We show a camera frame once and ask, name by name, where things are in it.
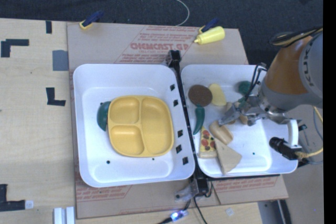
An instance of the yellow bottle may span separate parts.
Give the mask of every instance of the yellow bottle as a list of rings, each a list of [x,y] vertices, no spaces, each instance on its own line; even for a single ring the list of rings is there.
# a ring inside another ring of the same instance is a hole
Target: yellow bottle
[[[225,37],[225,31],[222,26],[216,26],[214,28],[209,29],[208,31],[197,35],[194,40],[195,43],[200,45],[216,42],[222,40]]]

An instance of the blue clamp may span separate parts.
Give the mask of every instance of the blue clamp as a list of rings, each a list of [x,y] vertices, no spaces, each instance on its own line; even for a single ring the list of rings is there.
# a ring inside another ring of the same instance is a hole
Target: blue clamp
[[[84,21],[79,23],[80,28],[82,28],[83,30],[90,28],[92,26],[92,23],[98,22],[103,15],[104,12],[101,10],[93,13],[92,15],[87,17]]]
[[[206,25],[202,26],[198,32],[201,34],[201,33],[204,33],[206,31],[208,31],[210,28],[214,27],[217,23],[218,23],[219,19],[218,18],[214,18],[212,19],[210,22],[208,22]]]

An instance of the white tray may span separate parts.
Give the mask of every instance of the white tray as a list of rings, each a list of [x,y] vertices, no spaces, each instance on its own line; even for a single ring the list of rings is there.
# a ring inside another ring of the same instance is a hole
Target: white tray
[[[84,182],[92,187],[110,187],[180,180],[193,174],[194,157],[171,69],[162,65],[87,64],[79,66],[73,75],[79,170]],[[167,154],[136,158],[113,149],[108,132],[97,124],[97,111],[100,103],[124,95],[150,95],[167,104],[174,128],[174,145]]]
[[[249,65],[189,65],[182,70],[182,81],[188,115],[191,128],[193,130],[196,117],[196,106],[188,99],[188,91],[192,85],[201,84],[208,87],[212,83],[219,84],[225,93],[228,102],[236,102],[242,97],[237,92],[235,86],[237,83],[247,80],[250,81],[253,76],[255,66]],[[260,80],[265,76],[265,72],[260,74]],[[206,128],[223,117],[223,108],[209,104],[205,107]],[[279,125],[271,120],[258,120],[253,126],[243,125],[240,120],[235,124],[227,125],[234,135],[229,147],[240,153],[243,157],[240,163],[225,175],[222,174],[218,158],[203,159],[197,161],[201,170],[209,177],[243,177],[260,176],[272,174],[285,174],[293,172],[298,162],[290,161],[269,146],[269,140],[276,136],[289,140],[289,133],[297,130],[297,122],[292,120],[288,125]],[[193,136],[195,150],[199,151],[200,133]],[[292,137],[292,143],[298,143],[298,136]]]

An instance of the cardboard sheet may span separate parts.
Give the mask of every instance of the cardboard sheet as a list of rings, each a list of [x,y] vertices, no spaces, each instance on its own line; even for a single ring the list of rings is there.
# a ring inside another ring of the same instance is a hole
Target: cardboard sheet
[[[68,51],[72,132],[76,179],[77,218],[180,209],[174,193],[188,180],[109,188],[86,185],[79,174],[72,74],[85,63],[162,64],[169,50],[180,50],[181,68],[190,64],[248,64],[237,29],[225,29],[223,40],[207,45],[193,43],[198,27],[94,24],[88,30],[68,23]],[[199,206],[282,199],[288,194],[281,176],[240,178],[213,182],[214,193]]]

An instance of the black hole in tray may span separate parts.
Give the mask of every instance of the black hole in tray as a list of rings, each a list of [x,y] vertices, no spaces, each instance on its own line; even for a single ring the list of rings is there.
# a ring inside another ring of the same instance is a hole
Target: black hole in tray
[[[176,147],[176,153],[179,153],[182,150],[182,145],[178,145]]]
[[[188,157],[184,157],[182,159],[182,162],[183,162],[183,165],[187,164],[189,161],[188,161]]]

